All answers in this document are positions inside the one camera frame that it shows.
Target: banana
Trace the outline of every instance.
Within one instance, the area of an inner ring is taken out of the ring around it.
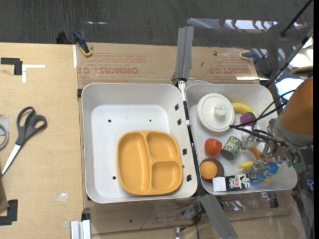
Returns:
[[[247,160],[244,163],[242,163],[241,165],[238,165],[237,168],[238,169],[244,168],[245,170],[250,170],[252,165],[253,165],[253,163],[254,163],[253,161]]]
[[[244,113],[253,113],[254,110],[246,105],[246,104],[243,104],[243,103],[232,103],[231,104],[234,108],[234,112],[236,113],[241,113],[241,114],[244,114]]]

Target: yellow divided plate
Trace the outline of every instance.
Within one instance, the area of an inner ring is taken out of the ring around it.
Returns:
[[[117,169],[123,188],[135,195],[173,192],[182,182],[176,140],[160,131],[131,131],[120,138]]]

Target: white lid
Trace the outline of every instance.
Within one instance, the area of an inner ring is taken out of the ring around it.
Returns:
[[[200,122],[209,130],[222,132],[229,129],[235,119],[231,102],[221,94],[211,93],[202,97],[197,107]]]

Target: orange ball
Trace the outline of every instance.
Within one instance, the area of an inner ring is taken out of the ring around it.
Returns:
[[[217,166],[214,162],[205,161],[199,166],[201,177],[211,180],[217,175]]]
[[[222,142],[209,138],[205,142],[205,151],[209,156],[216,156],[222,149]]]

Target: red tomato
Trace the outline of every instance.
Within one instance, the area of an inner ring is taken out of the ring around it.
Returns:
[[[216,156],[222,149],[223,144],[213,138],[209,138],[205,142],[205,151],[209,156]]]

